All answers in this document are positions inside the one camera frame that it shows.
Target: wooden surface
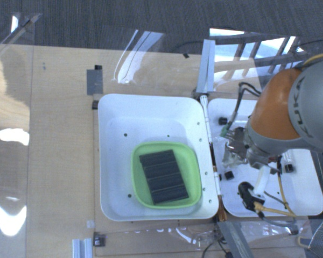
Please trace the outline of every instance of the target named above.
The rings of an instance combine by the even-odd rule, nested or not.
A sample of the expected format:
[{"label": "wooden surface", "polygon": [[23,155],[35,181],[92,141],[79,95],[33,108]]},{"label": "wooden surface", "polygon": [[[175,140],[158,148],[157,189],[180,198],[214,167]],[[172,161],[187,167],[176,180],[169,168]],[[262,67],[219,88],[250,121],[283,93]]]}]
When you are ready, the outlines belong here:
[{"label": "wooden surface", "polygon": [[[20,74],[30,76],[32,89],[31,96],[26,95],[27,100],[22,101],[30,108],[30,125],[26,128],[30,131],[26,196],[29,258],[71,257],[72,239],[92,238],[95,220],[96,230],[104,227],[104,232],[118,232],[115,246],[121,250],[117,253],[131,254],[130,257],[201,256],[189,247],[184,249],[187,252],[180,249],[180,253],[153,254],[151,250],[150,254],[140,255],[146,253],[141,249],[143,242],[132,245],[121,241],[124,237],[119,231],[129,224],[108,219],[98,223],[105,216],[99,215],[101,211],[96,205],[99,186],[96,112],[91,109],[93,97],[86,94],[86,70],[94,65],[103,66],[105,93],[190,96],[196,86],[200,62],[198,55],[185,59],[181,54],[147,53],[131,80],[117,83],[119,72],[113,75],[121,55],[122,51],[36,46],[32,72]],[[224,93],[236,95],[236,83],[220,87]],[[133,230],[146,228],[146,224],[134,226]],[[258,238],[253,249],[256,257],[305,257],[304,251],[295,247],[295,241],[290,243],[290,239],[277,240],[277,245],[273,241],[267,245],[256,242]],[[117,254],[115,248],[110,252]],[[224,257],[222,251],[209,251],[207,255]]]}]

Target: black cable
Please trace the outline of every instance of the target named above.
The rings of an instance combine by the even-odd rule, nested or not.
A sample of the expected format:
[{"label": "black cable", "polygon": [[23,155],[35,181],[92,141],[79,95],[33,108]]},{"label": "black cable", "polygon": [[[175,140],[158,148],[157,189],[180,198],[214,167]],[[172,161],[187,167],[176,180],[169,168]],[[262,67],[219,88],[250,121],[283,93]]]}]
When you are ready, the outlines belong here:
[{"label": "black cable", "polygon": [[219,240],[223,245],[227,244],[227,241],[225,240],[224,237],[221,237],[221,239]]},{"label": "black cable", "polygon": [[224,249],[224,247],[222,246],[222,244],[221,244],[220,240],[218,240],[218,243],[219,243],[219,245],[220,245],[221,249],[225,252],[225,254],[227,254],[227,251],[226,251],[226,250]]},{"label": "black cable", "polygon": [[[224,247],[222,246],[220,240],[217,241],[219,243],[219,246],[221,247],[221,249],[225,252],[225,255],[228,255],[230,252],[228,252],[226,249],[224,249]],[[206,252],[209,250],[209,248],[215,243],[215,241],[213,243],[210,243],[202,252],[201,258],[205,258]]]},{"label": "black cable", "polygon": [[187,41],[187,42],[183,42],[177,46],[175,46],[175,48],[173,48],[170,53],[173,53],[174,51],[176,51],[178,48],[184,46],[184,45],[188,45],[188,44],[193,44],[193,43],[202,43],[203,44],[203,40],[193,40],[193,41]]},{"label": "black cable", "polygon": [[293,225],[296,222],[295,218],[293,218],[293,221],[287,221],[284,224],[283,223],[277,223],[275,221],[269,220],[266,217],[263,217],[262,220],[264,220],[268,224],[279,226],[279,227],[290,227],[291,225]]},{"label": "black cable", "polygon": [[255,88],[255,86],[253,86],[252,84],[250,84],[250,83],[248,83],[248,82],[244,82],[244,81],[242,81],[242,82],[240,82],[239,84],[238,84],[240,87],[241,87],[241,85],[247,85],[247,86],[249,86],[249,87],[251,87],[256,93],[258,93],[259,95],[261,94],[261,92],[260,91],[258,91],[256,88]]},{"label": "black cable", "polygon": [[235,120],[236,118],[236,115],[238,113],[238,109],[239,109],[239,106],[241,105],[241,101],[242,101],[242,98],[243,98],[243,95],[244,95],[244,92],[247,91],[249,93],[251,93],[252,95],[256,96],[256,97],[259,97],[259,94],[251,91],[250,89],[248,88],[243,88],[242,89],[242,86],[240,85],[239,89],[238,89],[238,98],[237,98],[237,103],[236,103],[236,107],[235,107],[235,110],[233,111],[233,114],[232,114],[232,117],[231,117],[231,120],[228,122],[227,126],[226,126],[226,129],[229,130],[231,128],[231,125],[233,124],[233,121]]},{"label": "black cable", "polygon": [[323,39],[317,39],[317,40],[312,40],[312,41],[309,41],[309,42],[304,42],[304,43],[301,43],[301,44],[294,45],[291,48],[296,47],[296,46],[301,47],[301,46],[304,46],[304,45],[308,45],[308,44],[312,44],[312,43],[316,43],[316,42],[320,42],[320,41],[323,41]]},{"label": "black cable", "polygon": [[209,249],[209,248],[210,248],[214,243],[215,243],[215,242],[210,243],[210,244],[205,248],[205,250],[202,252],[201,258],[205,258],[206,252],[208,251],[208,249]]},{"label": "black cable", "polygon": [[275,197],[275,196],[273,196],[273,195],[271,195],[271,194],[269,194],[268,192],[264,192],[268,197],[270,197],[270,198],[272,198],[272,199],[274,199],[274,200],[277,200],[279,203],[282,203],[283,205],[285,205],[285,203],[282,201],[282,200],[280,200],[279,198],[277,198],[277,197]]}]

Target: white tray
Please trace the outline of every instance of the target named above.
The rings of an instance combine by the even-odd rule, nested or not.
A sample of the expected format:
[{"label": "white tray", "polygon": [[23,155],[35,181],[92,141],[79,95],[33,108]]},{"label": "white tray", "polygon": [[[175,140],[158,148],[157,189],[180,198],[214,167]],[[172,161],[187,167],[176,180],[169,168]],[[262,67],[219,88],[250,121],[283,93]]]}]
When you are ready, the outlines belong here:
[{"label": "white tray", "polygon": [[[248,116],[251,115],[256,101],[242,101],[236,122],[232,128],[242,126],[245,127]],[[256,217],[257,214],[245,209],[242,199],[238,195],[238,185],[247,181],[253,186],[256,183],[258,170],[249,165],[241,165],[237,168],[226,169],[221,165],[224,154],[224,145],[227,139],[221,138],[220,131],[222,126],[218,125],[219,117],[229,118],[236,105],[236,99],[214,99],[208,104],[208,114],[210,121],[210,129],[212,131],[214,153],[218,172],[221,173],[223,179],[221,181],[221,192],[223,194],[223,204],[229,213],[238,217]],[[284,173],[282,175],[282,184],[291,209],[299,216],[314,216],[323,211],[323,194],[320,188],[318,177],[314,168],[311,153],[308,150],[294,149],[288,153],[295,167],[293,173]],[[231,170],[234,179],[227,181],[224,172]],[[271,175],[266,187],[266,192],[281,198],[277,175]],[[279,210],[284,210],[281,203],[266,196],[264,206]],[[266,216],[279,216],[278,214],[266,212]]]},{"label": "white tray", "polygon": [[[106,95],[99,102],[99,133],[101,207],[109,219],[207,219],[216,214],[219,202],[200,103],[185,97]],[[182,142],[195,151],[204,189],[197,204],[150,209],[135,198],[131,152],[146,141]]]}]

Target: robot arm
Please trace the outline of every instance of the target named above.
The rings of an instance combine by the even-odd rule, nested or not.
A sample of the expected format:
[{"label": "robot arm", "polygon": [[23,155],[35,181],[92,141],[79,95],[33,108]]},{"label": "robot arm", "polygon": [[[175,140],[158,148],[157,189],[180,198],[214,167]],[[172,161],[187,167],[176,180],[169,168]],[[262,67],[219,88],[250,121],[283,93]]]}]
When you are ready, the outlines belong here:
[{"label": "robot arm", "polygon": [[270,80],[245,129],[233,130],[223,164],[248,162],[259,169],[295,148],[323,152],[323,61]]}]

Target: green bowl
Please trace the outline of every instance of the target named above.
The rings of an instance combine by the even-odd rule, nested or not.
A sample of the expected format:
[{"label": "green bowl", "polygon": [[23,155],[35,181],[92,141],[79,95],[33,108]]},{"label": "green bowl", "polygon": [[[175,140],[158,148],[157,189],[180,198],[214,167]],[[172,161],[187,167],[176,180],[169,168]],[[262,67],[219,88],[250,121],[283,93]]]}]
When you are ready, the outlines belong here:
[{"label": "green bowl", "polygon": [[[173,150],[189,198],[153,204],[139,156],[154,152]],[[131,156],[131,176],[136,198],[152,209],[179,209],[196,204],[202,194],[201,177],[195,152],[180,142],[150,141],[135,147]]]}]

